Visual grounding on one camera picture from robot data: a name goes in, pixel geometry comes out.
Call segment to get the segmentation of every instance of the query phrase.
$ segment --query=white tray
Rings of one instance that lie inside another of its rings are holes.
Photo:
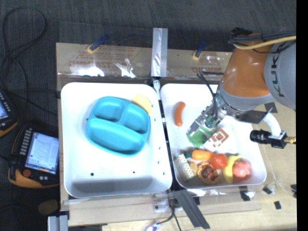
[[[213,92],[216,92],[217,85],[211,85]],[[186,136],[186,131],[200,113],[211,104],[212,96],[204,84],[165,84],[161,88],[161,99],[166,117],[167,131],[173,161],[181,153],[194,149]],[[183,125],[177,127],[174,122],[174,112],[178,102],[185,102],[186,106],[182,113]],[[218,153],[239,153],[243,159],[251,164],[251,175],[243,179],[240,183],[229,184],[221,175],[215,185],[206,186],[200,179],[194,177],[189,181],[184,181],[177,169],[176,178],[179,184],[188,189],[197,188],[217,188],[229,186],[258,185],[266,179],[266,168],[257,143],[250,141],[249,135],[252,125],[239,122],[230,116],[225,117],[218,128],[224,128],[229,134],[229,138],[217,150]]]
[[[101,97],[131,101],[142,94],[153,105],[151,128],[145,147],[132,157],[111,154],[91,144],[85,134],[86,120]],[[61,92],[64,186],[73,197],[97,197],[166,191],[172,174],[153,88],[143,84],[69,83]]]

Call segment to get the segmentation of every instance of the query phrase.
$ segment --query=silver tape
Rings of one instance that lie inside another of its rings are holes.
[[[167,76],[167,48],[168,48],[168,29],[153,29],[153,47],[152,47],[152,77]]]

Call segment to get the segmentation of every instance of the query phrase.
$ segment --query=orange device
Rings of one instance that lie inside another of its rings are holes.
[[[26,124],[19,131],[9,163],[9,181],[25,188],[59,185],[59,139],[57,132],[36,124]]]
[[[18,124],[15,107],[3,90],[0,90],[0,137],[10,132]]]

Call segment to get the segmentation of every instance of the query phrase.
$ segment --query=orange sausage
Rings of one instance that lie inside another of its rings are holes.
[[[204,150],[193,150],[192,151],[192,159],[198,161],[206,161],[210,160],[214,153]]]
[[[182,121],[182,112],[183,109],[185,108],[186,104],[184,102],[179,102],[175,113],[174,113],[174,120],[175,120],[175,125],[177,125],[178,127],[183,125],[183,121]]]

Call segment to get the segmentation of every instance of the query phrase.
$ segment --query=yellow banana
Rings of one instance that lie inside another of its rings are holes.
[[[241,157],[242,157],[241,154],[228,156],[228,165],[222,170],[224,178],[230,184],[233,183],[233,172],[232,172],[233,164],[237,159]]]

